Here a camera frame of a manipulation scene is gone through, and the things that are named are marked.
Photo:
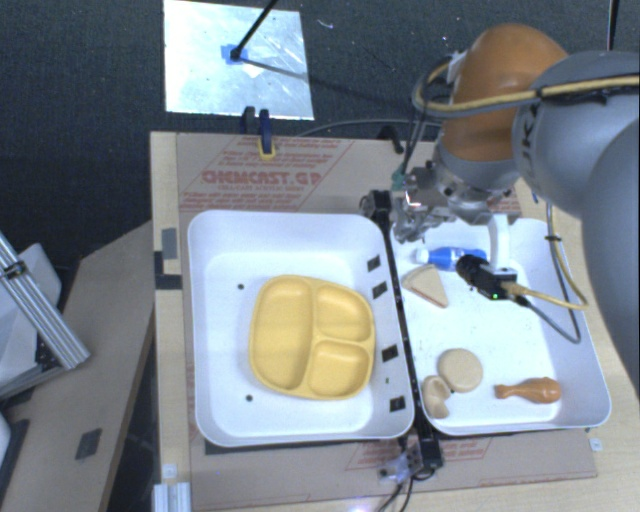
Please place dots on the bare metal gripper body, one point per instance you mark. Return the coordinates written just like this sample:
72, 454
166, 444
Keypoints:
440, 195

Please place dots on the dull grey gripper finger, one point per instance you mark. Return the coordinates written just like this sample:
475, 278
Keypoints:
411, 226

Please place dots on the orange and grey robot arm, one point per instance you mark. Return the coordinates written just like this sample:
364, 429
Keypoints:
575, 150

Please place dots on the blue and white bottle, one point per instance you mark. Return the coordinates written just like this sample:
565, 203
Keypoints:
447, 256

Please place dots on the beige sandwich wedge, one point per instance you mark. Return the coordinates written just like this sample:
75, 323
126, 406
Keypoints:
427, 286

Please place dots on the thin black rod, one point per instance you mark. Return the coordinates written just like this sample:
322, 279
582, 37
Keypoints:
400, 310

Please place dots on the brown cardboard board red print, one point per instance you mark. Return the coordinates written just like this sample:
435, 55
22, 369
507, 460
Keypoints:
280, 175

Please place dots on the white plastic tray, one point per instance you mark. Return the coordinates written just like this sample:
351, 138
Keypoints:
510, 335
225, 350

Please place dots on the yellow divided plate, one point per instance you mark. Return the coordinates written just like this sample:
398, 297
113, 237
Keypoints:
311, 337

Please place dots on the round beige biscuit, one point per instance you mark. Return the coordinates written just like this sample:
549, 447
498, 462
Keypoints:
461, 370

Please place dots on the beige curled pastry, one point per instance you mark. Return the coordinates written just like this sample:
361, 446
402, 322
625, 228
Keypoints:
436, 396

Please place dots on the brown chicken drumstick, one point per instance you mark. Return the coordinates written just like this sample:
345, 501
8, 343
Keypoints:
532, 390

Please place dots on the black cylinder on white bracket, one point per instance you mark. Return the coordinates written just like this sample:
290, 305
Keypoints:
487, 270

